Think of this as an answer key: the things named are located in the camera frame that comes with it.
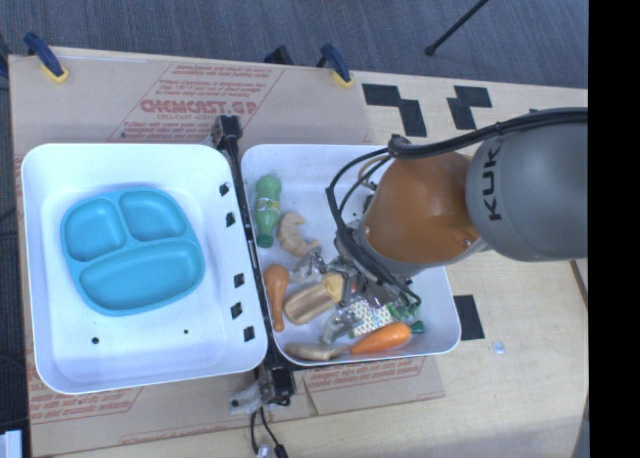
white plastic tray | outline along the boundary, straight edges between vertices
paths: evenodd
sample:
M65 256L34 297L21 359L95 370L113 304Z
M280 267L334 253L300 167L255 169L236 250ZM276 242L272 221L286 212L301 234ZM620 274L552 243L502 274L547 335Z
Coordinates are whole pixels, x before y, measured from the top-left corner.
M305 239L316 238L322 246L322 256L326 262L337 255L334 247L335 223L329 211L325 188L329 186L335 174L349 161L380 149L362 145L257 145L245 152L242 158L242 173L249 204L255 207L255 184L265 174L275 174L282 182L280 196L281 214L295 211L306 223L299 227ZM361 165L355 166L336 188L338 203L355 182ZM384 168L374 175L379 180ZM348 222L362 216L365 199L371 192L362 188L354 192L343 212ZM262 271L270 264L282 264L292 269L298 258L280 248L274 237L271 248L259 248L258 258ZM430 268L413 278L412 289L422 298L417 318L422 320L426 332L413 335L405 345L386 352L369 355L342 354L330 363L351 363L389 358L402 358L420 355L434 355L451 351L460 340L460 320L453 295L443 267ZM291 284L285 298L303 287ZM330 312L311 320L305 325L294 325L284 315L285 329L274 332L276 344L282 354L291 362L303 365L326 365L328 362L313 362L298 359L285 351L290 342L317 343L322 334L322 326ZM355 342L342 337L336 344Z
M22 186L35 362L49 387L87 393L237 373L263 360L266 329L231 170L215 149L42 145L24 159ZM75 288L60 223L74 203L134 186L164 190L180 204L202 248L205 273L178 301L109 316L90 308ZM221 186L228 189L224 196ZM230 226L228 214L235 220Z

blue plate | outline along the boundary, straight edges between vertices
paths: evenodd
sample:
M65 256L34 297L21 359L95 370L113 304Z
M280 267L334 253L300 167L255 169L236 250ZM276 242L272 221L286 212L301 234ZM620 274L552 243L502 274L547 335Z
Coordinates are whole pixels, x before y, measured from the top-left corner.
M60 227L75 286L98 312L156 309L192 292L204 257L178 203L155 188L103 193L74 204Z

yellow clamp tip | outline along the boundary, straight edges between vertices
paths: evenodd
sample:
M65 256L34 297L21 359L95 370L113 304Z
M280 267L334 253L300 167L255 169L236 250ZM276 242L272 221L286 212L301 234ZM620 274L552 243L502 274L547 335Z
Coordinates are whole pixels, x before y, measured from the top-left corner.
M337 71L333 71L331 73L331 77L333 78L333 80L338 83L338 85L340 85L342 88L349 88L351 85L353 85L353 76L351 76L351 79L349 81L345 81L342 76L340 74L338 74Z
M65 69L64 67L62 67L62 65L60 66L62 68L62 74L60 74L59 76L54 75L53 72L51 72L49 69L47 69L47 67L45 67L44 65L40 65L40 69L42 70L42 72L45 73L45 75L51 80L51 81L55 81L56 83L64 83L67 78L69 77L69 71L67 69Z

green plastic bottle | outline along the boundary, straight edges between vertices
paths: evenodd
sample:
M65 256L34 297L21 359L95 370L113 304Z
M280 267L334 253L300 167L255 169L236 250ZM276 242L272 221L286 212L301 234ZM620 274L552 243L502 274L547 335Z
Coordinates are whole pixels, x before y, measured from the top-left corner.
M273 245L273 228L280 220L280 192L282 184L274 175L264 175L256 183L258 200L256 201L256 223L260 248Z

gray fabric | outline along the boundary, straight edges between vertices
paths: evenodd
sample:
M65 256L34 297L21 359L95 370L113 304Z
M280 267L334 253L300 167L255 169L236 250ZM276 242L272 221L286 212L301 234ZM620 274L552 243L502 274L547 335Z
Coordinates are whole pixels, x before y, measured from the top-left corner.
M477 1L0 0L0 33L15 53L26 53L27 31L52 45L238 61L285 44L300 65L330 42L353 70L587 87L588 0L491 0L427 57ZM7 99L0 90L0 214L14 204ZM21 358L16 243L4 236L13 218L0 222L0 353ZM25 382L11 369L0 364L0 424L25 413Z

